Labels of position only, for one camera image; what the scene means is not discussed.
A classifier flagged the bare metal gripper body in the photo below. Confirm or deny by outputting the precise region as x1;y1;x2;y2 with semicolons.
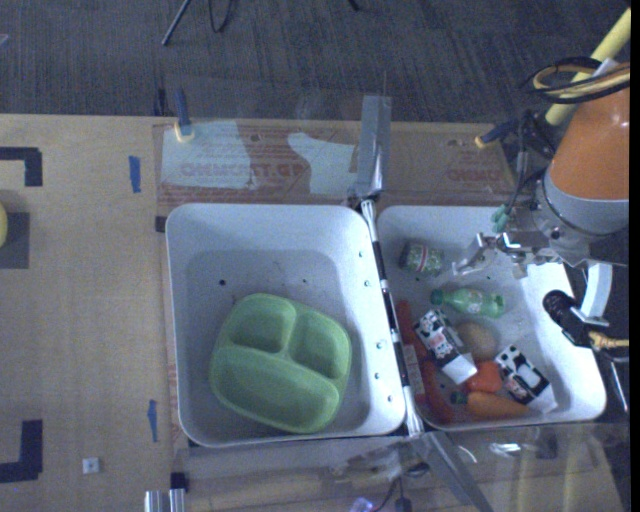
501;204;593;267

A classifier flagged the green plastic bottle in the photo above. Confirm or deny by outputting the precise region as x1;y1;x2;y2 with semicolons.
430;286;507;320

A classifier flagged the small green and red can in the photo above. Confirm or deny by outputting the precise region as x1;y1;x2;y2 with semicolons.
397;240;446;277

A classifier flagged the white plastic tray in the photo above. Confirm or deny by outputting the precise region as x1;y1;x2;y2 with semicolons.
375;203;609;432
164;201;407;448

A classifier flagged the brown potato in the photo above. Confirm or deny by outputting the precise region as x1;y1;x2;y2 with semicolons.
455;320;499;363

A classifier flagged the cow print milk carton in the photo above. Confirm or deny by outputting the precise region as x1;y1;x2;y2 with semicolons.
494;344;559;414
411;308;479;386

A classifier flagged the red sausage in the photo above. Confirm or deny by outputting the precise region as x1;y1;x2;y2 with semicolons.
395;299;427;360
417;358;457;426

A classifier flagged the brown cardboard board red print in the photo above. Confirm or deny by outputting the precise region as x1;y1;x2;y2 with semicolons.
151;116;621;503

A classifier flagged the short orange carrot piece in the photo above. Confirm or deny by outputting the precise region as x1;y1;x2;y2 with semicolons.
464;360;504;394

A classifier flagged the orange carrot with green top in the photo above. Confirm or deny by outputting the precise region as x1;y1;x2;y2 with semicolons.
449;389;530;421

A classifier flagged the green divided plate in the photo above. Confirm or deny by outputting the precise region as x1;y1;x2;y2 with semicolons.
208;292;354;435

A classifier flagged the black cylinder on white bracket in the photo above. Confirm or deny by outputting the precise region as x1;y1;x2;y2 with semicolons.
542;261;614;347

